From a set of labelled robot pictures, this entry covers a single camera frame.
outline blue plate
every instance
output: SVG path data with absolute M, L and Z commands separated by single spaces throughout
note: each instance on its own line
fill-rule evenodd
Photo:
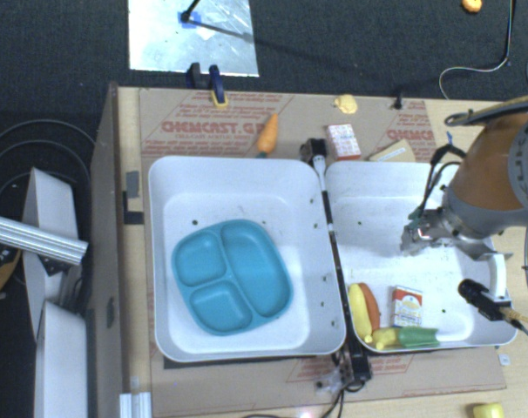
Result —
M 253 221 L 230 220 L 188 235 L 173 249 L 172 267 L 191 315 L 211 334 L 277 319 L 293 298 L 274 242 Z

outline carrot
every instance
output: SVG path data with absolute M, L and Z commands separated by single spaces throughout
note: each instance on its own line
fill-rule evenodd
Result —
M 274 113 L 266 122 L 261 135 L 256 141 L 258 152 L 271 153 L 275 148 L 275 142 L 278 138 L 278 115 Z
M 365 303 L 367 304 L 372 331 L 375 331 L 380 328 L 380 311 L 378 310 L 375 295 L 370 291 L 370 288 L 366 283 L 360 283 L 359 287 L 361 287 L 362 293 L 365 296 Z

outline silver metal sheet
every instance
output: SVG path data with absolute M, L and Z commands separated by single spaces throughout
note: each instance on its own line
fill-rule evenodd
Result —
M 217 64 L 222 74 L 258 77 L 248 0 L 200 0 L 191 19 L 179 17 L 193 0 L 128 0 L 132 70 L 203 72 Z

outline black carpet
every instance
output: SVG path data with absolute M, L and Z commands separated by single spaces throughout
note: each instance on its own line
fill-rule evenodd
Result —
M 231 90 L 441 98 L 442 70 L 494 66 L 504 53 L 509 0 L 484 0 L 476 15 L 462 10 L 461 0 L 249 1 L 261 76 L 226 78 Z M 450 98 L 528 93 L 528 0 L 518 0 L 516 10 L 509 66 L 490 74 L 451 73 L 444 81 Z M 56 118 L 95 136 L 111 80 L 184 86 L 179 74 L 128 69 L 127 0 L 0 0 L 0 132 L 20 121 Z M 6 138 L 0 152 L 27 138 L 60 141 L 86 162 L 91 156 L 70 131 L 40 126 Z M 32 146 L 1 160 L 0 189 L 36 165 L 67 171 L 84 200 L 76 163 L 48 149 Z M 4 190 L 1 214 L 18 218 L 25 187 L 20 179 Z M 0 300 L 0 417 L 25 418 L 32 416 L 35 348 L 24 287 L 12 279 L 6 293 Z

